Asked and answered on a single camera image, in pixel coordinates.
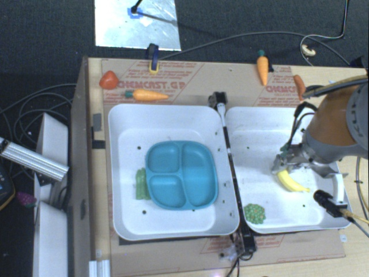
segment toy sink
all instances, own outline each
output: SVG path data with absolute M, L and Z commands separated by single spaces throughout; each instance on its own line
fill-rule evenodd
M 232 234 L 239 225 L 239 214 L 232 183 L 231 169 L 225 146 L 223 127 L 214 109 L 205 106 L 165 106 L 145 104 L 119 104 L 108 116 L 110 135 L 113 222 L 115 231 L 127 240 L 201 237 Z M 185 141 L 177 149 L 161 149 L 169 159 L 178 158 L 179 153 L 193 152 L 191 145 L 198 143 L 210 152 L 217 180 L 206 187 L 207 196 L 193 199 L 186 197 L 191 205 L 206 205 L 203 208 L 170 210 L 158 206 L 153 200 L 135 199 L 135 174 L 145 167 L 146 154 L 158 143 Z M 198 157 L 207 160 L 203 152 Z M 149 162 L 149 168 L 159 175 L 179 175 L 177 168 L 191 162 L 167 163 L 163 169 Z M 149 186 L 161 184 L 159 180 L 148 181 Z M 174 184 L 180 179 L 174 176 Z M 209 191 L 217 188 L 217 196 Z
M 297 171 L 291 176 L 311 192 L 289 192 L 270 173 L 275 155 L 291 133 L 294 111 L 293 108 L 234 107 L 226 114 L 242 206 L 252 203 L 265 209 L 266 219 L 262 224 L 246 222 L 261 234 L 347 227 L 345 219 L 332 218 L 312 197 L 318 189 L 333 193 L 330 179 L 322 179 L 311 170 Z M 232 234 L 238 228 L 240 217 L 223 126 L 214 109 L 119 104 L 109 112 L 108 131 L 113 222 L 122 238 L 138 241 L 210 237 Z M 293 142 L 301 137 L 298 131 Z M 182 159 L 186 146 L 192 144 L 205 147 L 214 163 L 216 180 L 209 175 L 212 168 L 207 166 L 202 196 L 201 192 L 196 193 L 193 175 L 186 175 L 181 169 L 186 165 L 186 158 Z M 155 145 L 164 147 L 155 154 Z M 197 152 L 197 155 L 200 157 L 197 160 L 208 160 L 204 153 Z M 160 156 L 170 163 L 165 167 L 158 163 L 155 159 Z M 141 168 L 148 172 L 148 188 L 154 188 L 151 200 L 135 198 L 135 174 Z M 170 191 L 176 192 L 175 196 L 165 199 Z

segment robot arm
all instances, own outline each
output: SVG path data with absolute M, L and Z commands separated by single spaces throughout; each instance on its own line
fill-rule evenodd
M 287 145 L 274 161 L 273 173 L 287 167 L 308 166 L 327 177 L 336 170 L 332 163 L 345 156 L 368 159 L 368 80 L 337 89 L 330 85 L 327 96 L 314 114 L 298 145 Z

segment black clip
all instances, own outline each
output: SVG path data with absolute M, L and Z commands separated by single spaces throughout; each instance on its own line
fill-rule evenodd
M 146 49 L 146 59 L 150 59 L 149 72 L 150 74 L 157 74 L 159 71 L 159 46 L 150 43 Z
M 322 190 L 315 191 L 313 198 L 321 207 L 324 207 L 326 209 L 327 213 L 329 213 L 334 218 L 342 217 L 340 209 L 347 208 L 347 204 L 336 205 L 334 202 L 331 201 L 331 199 L 333 199 L 333 196 Z
M 268 72 L 273 73 L 274 68 L 273 68 L 273 65 L 272 65 L 272 61 L 270 60 L 269 56 L 267 56 L 267 55 L 266 55 L 266 58 L 268 59 Z
M 219 103 L 222 104 L 228 103 L 227 94 L 225 92 L 214 92 L 212 95 L 209 96 L 208 106 L 210 108 L 217 110 L 217 105 Z
M 93 127 L 91 127 L 91 140 L 92 140 L 93 149 L 105 149 L 106 148 L 106 144 L 104 140 L 95 140 L 95 131 Z
M 9 145 L 9 142 L 5 139 L 2 140 L 0 144 L 0 154 L 5 151 L 6 147 Z

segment toy green vegetable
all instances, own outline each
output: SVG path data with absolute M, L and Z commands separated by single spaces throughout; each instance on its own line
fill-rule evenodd
M 243 207 L 243 210 L 246 220 L 250 223 L 262 224 L 266 219 L 264 207 L 258 204 L 247 204 L 245 207 Z
M 146 171 L 144 168 L 137 170 L 136 173 L 136 199 L 151 199 L 148 184 L 146 182 Z

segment black cable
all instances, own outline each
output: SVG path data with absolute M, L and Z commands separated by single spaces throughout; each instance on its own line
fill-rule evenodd
M 226 277 L 231 277 L 234 269 L 236 268 L 236 266 L 238 267 L 238 271 L 237 271 L 237 277 L 239 276 L 240 274 L 240 271 L 239 271 L 239 265 L 240 265 L 240 259 L 237 258 L 233 264 L 233 266 L 231 267 L 231 270 L 228 272 L 227 276 Z
M 254 256 L 254 253 L 252 252 L 250 255 L 248 255 L 248 257 L 245 257 L 245 255 L 241 255 L 240 256 L 240 260 L 243 260 L 243 261 L 249 261 L 253 258 Z
M 60 192 L 59 192 L 59 196 L 58 196 L 58 203 L 60 203 L 60 199 L 61 199 L 61 197 L 62 197 L 62 192 L 63 192 L 64 190 L 66 190 L 66 189 L 67 189 L 67 186 L 63 187 L 63 188 L 60 190 Z
M 62 102 L 62 103 L 60 103 L 60 104 L 57 104 L 56 106 L 53 106 L 53 107 L 51 107 L 51 108 L 49 108 L 49 109 L 45 109 L 45 110 L 54 110 L 54 109 L 56 109 L 56 108 L 58 108 L 58 107 L 61 107 L 61 106 L 66 105 L 66 104 L 71 104 L 71 101 L 72 101 L 72 99 L 70 99 L 70 100 L 68 100 L 68 99 L 67 99 L 67 101 Z M 21 135 L 20 135 L 20 137 L 19 137 L 19 140 L 22 140 L 23 136 L 25 136 L 25 137 L 26 137 L 30 142 L 32 142 L 32 143 L 34 143 L 34 144 L 37 144 L 37 141 L 35 141 L 34 139 L 32 139 L 32 138 L 28 135 L 27 130 L 32 126 L 32 124 L 33 124 L 33 123 L 35 123 L 39 118 L 41 118 L 41 117 L 43 116 L 43 114 L 44 114 L 44 113 L 41 113 L 41 114 L 39 114 L 38 116 L 34 117 L 34 119 L 32 119 L 32 120 L 29 122 L 29 124 L 27 124 L 26 128 L 24 128 L 24 129 L 23 129 L 23 128 L 21 128 L 22 133 L 21 133 Z
M 207 47 L 207 46 L 211 46 L 211 45 L 214 45 L 214 44 L 217 44 L 217 43 L 221 43 L 221 42 L 224 42 L 224 41 L 227 41 L 227 40 L 232 40 L 232 39 L 247 37 L 247 36 L 257 36 L 257 35 L 292 35 L 292 36 L 298 36 L 298 37 L 305 37 L 304 34 L 296 33 L 296 32 L 288 32 L 288 31 L 267 31 L 267 32 L 241 33 L 241 34 L 238 34 L 238 35 L 229 36 L 229 37 L 226 37 L 226 38 L 223 38 L 223 39 L 215 40 L 215 41 L 205 43 L 205 44 L 202 44 L 202 45 L 199 45 L 199 46 L 196 46 L 196 47 L 192 47 L 192 48 L 189 48 L 187 50 L 179 51 L 179 52 L 174 53 L 174 54 L 169 54 L 169 55 L 166 55 L 164 57 L 159 58 L 159 60 L 175 57 L 177 55 L 181 55 L 181 54 L 184 54 L 184 53 L 189 53 L 191 51 L 198 50 L 198 49 L 201 49 L 201 48 L 204 48 L 204 47 Z M 328 46 L 324 42 L 321 42 L 321 41 L 316 40 L 314 38 L 309 38 L 309 39 L 321 44 L 324 47 L 326 47 L 331 52 L 333 52 L 336 56 L 338 56 L 340 59 L 342 59 L 345 62 L 346 65 L 348 65 L 348 66 L 350 65 L 350 63 L 341 54 L 339 54 L 336 50 L 334 50 L 333 48 L 331 48 L 330 46 Z
M 288 150 L 290 147 L 291 147 L 291 144 L 292 144 L 292 140 L 293 140 L 293 137 L 295 136 L 295 133 L 296 131 L 298 130 L 298 128 L 300 127 L 301 125 L 301 122 L 302 122 L 302 119 L 305 117 L 305 116 L 308 116 L 308 115 L 314 115 L 315 113 L 305 113 L 303 114 L 300 119 L 298 121 L 296 121 L 296 117 L 295 117 L 295 120 L 293 121 L 293 125 L 292 125 L 292 130 L 291 130 L 291 135 L 289 137 L 289 140 L 287 141 L 286 145 L 286 150 Z
M 368 219 L 368 215 L 367 215 L 367 211 L 365 209 L 365 206 L 364 206 L 364 201 L 363 201 L 363 198 L 362 198 L 362 193 L 361 193 L 361 190 L 360 190 L 360 186 L 359 184 L 361 184 L 362 182 L 360 181 L 360 174 L 359 174 L 359 170 L 360 170 L 360 157 L 357 157 L 356 159 L 356 190 L 357 190 L 357 195 L 359 196 L 359 201 L 360 201 L 360 205 L 362 206 L 362 210 L 363 210 L 363 213 L 364 213 L 364 216 L 366 219 Z
M 359 225 L 357 223 L 357 221 L 355 221 L 353 218 L 347 218 L 351 223 L 353 223 L 356 227 L 358 227 L 359 229 L 361 229 L 361 231 L 366 235 L 366 237 L 369 238 L 369 233 L 365 231 L 365 229 L 363 227 L 361 227 L 361 225 Z
M 21 167 L 21 170 L 22 172 L 31 180 L 31 181 L 34 181 L 35 178 L 33 176 L 31 176 L 27 171 L 26 171 L 26 168 L 24 166 L 20 166 Z
M 58 113 L 58 112 L 55 112 L 55 111 L 51 111 L 51 110 L 48 110 L 48 109 L 36 109 L 36 110 L 32 110 L 32 111 L 28 111 L 26 113 L 23 113 L 22 115 L 20 115 L 18 117 L 18 119 L 16 120 L 16 122 L 14 123 L 14 126 L 13 126 L 13 133 L 14 133 L 14 138 L 20 143 L 22 144 L 22 142 L 20 141 L 20 139 L 17 137 L 17 132 L 16 132 L 16 126 L 17 126 L 17 123 L 21 120 L 21 118 L 25 117 L 26 115 L 29 115 L 29 114 L 34 114 L 36 112 L 43 112 L 43 113 L 49 113 L 49 114 L 54 114 L 54 115 L 57 115 L 59 116 L 60 118 L 64 119 L 67 121 L 67 118 Z
M 307 90 L 306 92 L 302 94 L 302 97 L 304 99 L 307 99 L 313 96 L 322 96 L 322 95 L 326 95 L 327 93 L 331 93 L 339 89 L 343 89 L 343 88 L 355 86 L 355 85 L 361 85 L 365 83 L 368 83 L 367 75 L 350 77 L 347 79 L 343 79 L 339 82 L 328 84 L 326 86 L 318 86 L 313 89 L 309 89 L 310 87 L 307 87 Z
M 304 55 L 303 49 L 302 49 L 302 45 L 303 42 L 306 39 L 310 39 L 313 40 L 312 37 L 318 37 L 318 38 L 322 38 L 322 39 L 330 39 L 330 40 L 337 40 L 337 39 L 341 39 L 344 37 L 345 32 L 346 32 L 346 20 L 347 20 L 347 12 L 348 12 L 348 5 L 349 5 L 350 0 L 345 0 L 345 9 L 344 9 L 344 18 L 343 18 L 343 22 L 342 22 L 342 28 L 341 28 L 341 32 L 338 36 L 336 37 L 331 37 L 331 36 L 323 36 L 323 35 L 317 35 L 317 34 L 310 34 L 310 35 L 306 35 L 300 42 L 300 53 L 301 56 L 303 57 L 303 59 L 310 65 L 312 66 L 312 63 L 307 59 L 307 57 Z
M 3 114 L 5 111 L 8 111 L 11 108 L 13 108 L 14 106 L 18 105 L 19 103 L 23 102 L 24 100 L 26 100 L 26 99 L 30 98 L 31 96 L 36 95 L 38 93 L 48 91 L 48 90 L 51 90 L 51 89 L 54 89 L 54 88 L 59 88 L 59 87 L 75 87 L 75 86 L 76 86 L 75 84 L 67 83 L 67 84 L 59 84 L 59 85 L 54 85 L 54 86 L 50 86 L 50 87 L 47 87 L 47 88 L 43 88 L 39 91 L 36 91 L 34 93 L 31 93 L 30 95 L 25 96 L 24 98 L 22 98 L 22 99 L 16 101 L 15 103 L 11 104 L 9 107 L 3 109 L 2 111 L 0 111 L 0 115 Z
M 18 171 L 16 174 L 11 174 L 11 178 L 15 178 L 15 177 L 18 177 L 18 175 L 22 174 L 23 173 L 23 170 L 21 171 Z
M 23 109 L 24 107 L 33 99 L 36 99 L 36 98 L 39 98 L 41 96 L 55 96 L 57 98 L 61 98 L 63 99 L 67 104 L 71 105 L 71 102 L 68 98 L 66 98 L 65 96 L 63 95 L 60 95 L 58 93 L 53 93 L 53 92 L 44 92 L 44 93 L 39 93 L 37 95 L 34 95 L 34 96 L 31 96 L 30 98 L 28 98 L 21 106 L 20 110 L 19 110 L 19 116 L 22 114 L 23 112 Z M 22 122 L 19 121 L 19 127 L 21 129 L 21 131 L 23 132 L 23 134 L 30 140 L 30 142 L 36 144 L 36 141 L 34 141 L 33 139 L 31 139 L 28 134 L 25 132 L 24 128 L 23 128 L 23 125 L 22 125 Z
M 12 127 L 10 126 L 10 123 L 9 123 L 9 119 L 7 118 L 7 116 L 5 115 L 5 113 L 3 111 L 1 112 L 1 115 L 4 118 L 5 124 L 7 126 L 8 131 L 9 131 L 9 139 L 12 140 L 13 139 L 13 132 L 12 132 Z

